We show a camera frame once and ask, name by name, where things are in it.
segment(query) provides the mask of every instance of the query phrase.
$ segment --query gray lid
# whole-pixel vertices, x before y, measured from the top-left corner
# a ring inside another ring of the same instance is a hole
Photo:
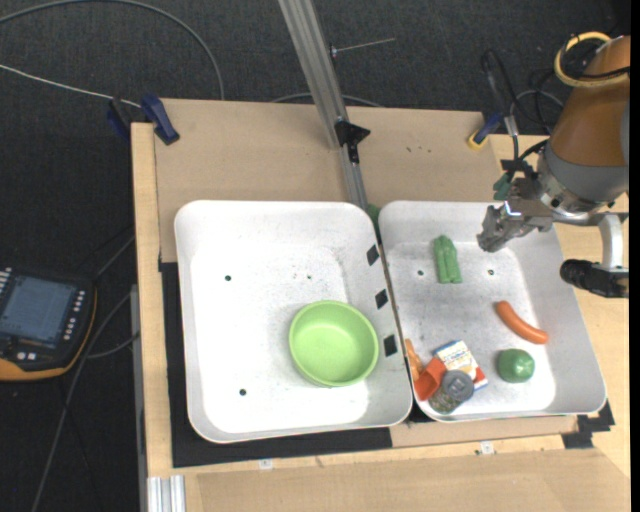
[[[460,402],[473,396],[473,380],[462,370],[450,370],[445,373],[442,387],[451,398]]]

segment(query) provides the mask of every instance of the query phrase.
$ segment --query green ball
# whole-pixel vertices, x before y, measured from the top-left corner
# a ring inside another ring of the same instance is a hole
[[[536,362],[526,350],[509,348],[498,357],[498,374],[507,382],[526,382],[535,369]]]

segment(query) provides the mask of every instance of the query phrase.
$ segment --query yellow cable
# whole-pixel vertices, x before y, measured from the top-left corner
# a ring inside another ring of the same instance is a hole
[[[602,87],[603,85],[612,85],[623,82],[624,80],[628,80],[626,73],[622,73],[620,75],[612,76],[609,78],[572,78],[564,72],[561,62],[562,55],[568,52],[578,43],[586,41],[588,39],[599,39],[604,43],[611,41],[611,38],[608,35],[603,34],[602,32],[585,32],[569,39],[567,44],[565,44],[564,47],[558,51],[553,62],[553,69],[560,81],[571,87]]]

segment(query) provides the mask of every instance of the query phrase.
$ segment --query white cable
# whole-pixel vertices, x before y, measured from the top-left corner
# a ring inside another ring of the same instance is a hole
[[[42,82],[47,85],[53,85],[54,87],[59,87],[60,89],[65,89],[67,91],[79,92],[81,94],[87,94],[89,96],[95,96],[97,98],[105,98],[107,100],[110,100],[113,98],[113,96],[109,96],[108,94],[88,91],[86,89],[80,89],[79,87],[72,87],[70,85],[54,82],[53,80],[47,80],[46,78],[41,78],[39,76],[31,75],[29,73],[25,73],[24,71],[20,71],[19,69],[5,66],[4,64],[0,64],[0,69],[4,69],[5,71],[9,71],[10,73],[15,73],[16,75],[22,76],[24,78],[30,78],[31,80],[35,80],[37,82]],[[122,103],[126,103],[127,105],[131,105],[132,107],[141,108],[139,104],[133,101],[129,101],[129,100],[120,100],[120,101],[122,101]]]

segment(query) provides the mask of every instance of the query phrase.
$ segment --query wooden table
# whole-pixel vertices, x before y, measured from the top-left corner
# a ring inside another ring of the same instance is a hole
[[[577,418],[554,416],[401,424],[391,428],[391,449],[274,459],[269,470],[259,461],[175,468],[158,266],[159,259],[175,261],[175,212],[201,198],[346,197],[315,107],[164,102],[178,143],[164,146],[150,124],[132,127],[148,477],[183,475],[188,512],[389,511],[421,509],[434,499],[438,510],[630,510],[628,301],[580,290],[616,419],[611,432],[595,434],[595,448],[565,449],[560,434],[578,431]],[[482,124],[477,113],[354,107],[349,116],[372,130],[360,156],[369,202],[378,206],[396,199],[491,201],[498,160],[512,156],[505,136],[492,136],[478,152],[466,146]],[[538,140],[522,137],[520,144]],[[626,197],[618,207],[628,208]],[[557,231],[567,258],[601,258],[597,229]]]

